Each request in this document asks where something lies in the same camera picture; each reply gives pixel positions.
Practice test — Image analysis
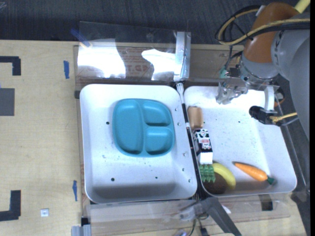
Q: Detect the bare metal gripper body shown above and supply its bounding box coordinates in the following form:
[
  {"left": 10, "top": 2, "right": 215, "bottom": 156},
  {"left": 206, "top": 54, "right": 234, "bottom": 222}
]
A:
[{"left": 219, "top": 67, "right": 280, "bottom": 95}]

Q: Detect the brown toy bread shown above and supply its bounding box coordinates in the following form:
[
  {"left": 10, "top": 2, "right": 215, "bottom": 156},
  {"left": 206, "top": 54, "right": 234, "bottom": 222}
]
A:
[{"left": 187, "top": 106, "right": 205, "bottom": 130}]

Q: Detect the white plastic tray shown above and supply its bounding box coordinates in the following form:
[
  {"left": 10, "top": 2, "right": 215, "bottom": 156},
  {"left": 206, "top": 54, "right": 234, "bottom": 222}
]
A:
[
  {"left": 183, "top": 85, "right": 298, "bottom": 198},
  {"left": 79, "top": 83, "right": 198, "bottom": 205}
]

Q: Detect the white cow print milk carton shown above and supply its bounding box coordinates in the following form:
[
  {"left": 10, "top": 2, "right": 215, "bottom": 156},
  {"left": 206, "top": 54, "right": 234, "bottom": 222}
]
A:
[{"left": 192, "top": 128, "right": 214, "bottom": 166}]

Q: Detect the orange carrot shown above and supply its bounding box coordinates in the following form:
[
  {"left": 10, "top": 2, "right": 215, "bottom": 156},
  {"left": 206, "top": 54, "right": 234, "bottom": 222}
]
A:
[{"left": 233, "top": 161, "right": 276, "bottom": 185}]

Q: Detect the yellow banana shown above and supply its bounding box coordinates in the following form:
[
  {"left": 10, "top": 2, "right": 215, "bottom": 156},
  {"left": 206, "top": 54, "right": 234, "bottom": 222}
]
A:
[{"left": 212, "top": 162, "right": 237, "bottom": 191}]

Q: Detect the green ridged toy block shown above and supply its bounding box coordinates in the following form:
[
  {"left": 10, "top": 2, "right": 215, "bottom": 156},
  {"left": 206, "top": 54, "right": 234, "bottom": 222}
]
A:
[{"left": 198, "top": 164, "right": 217, "bottom": 183}]

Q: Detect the brown round toy fruit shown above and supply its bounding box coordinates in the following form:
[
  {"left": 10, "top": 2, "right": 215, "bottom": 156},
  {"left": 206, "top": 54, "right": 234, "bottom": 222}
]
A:
[{"left": 203, "top": 172, "right": 228, "bottom": 195}]

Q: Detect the blue divided plate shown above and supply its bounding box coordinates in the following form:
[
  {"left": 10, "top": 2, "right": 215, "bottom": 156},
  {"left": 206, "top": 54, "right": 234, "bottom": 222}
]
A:
[{"left": 112, "top": 98, "right": 176, "bottom": 157}]

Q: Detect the pale yellow pole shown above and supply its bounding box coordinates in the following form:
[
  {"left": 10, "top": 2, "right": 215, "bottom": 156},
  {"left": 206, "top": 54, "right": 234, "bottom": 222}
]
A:
[{"left": 293, "top": 0, "right": 311, "bottom": 13}]

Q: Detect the black cylinder on white bracket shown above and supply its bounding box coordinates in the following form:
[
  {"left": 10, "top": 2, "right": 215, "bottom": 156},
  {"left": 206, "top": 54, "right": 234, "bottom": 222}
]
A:
[{"left": 249, "top": 86, "right": 280, "bottom": 126}]

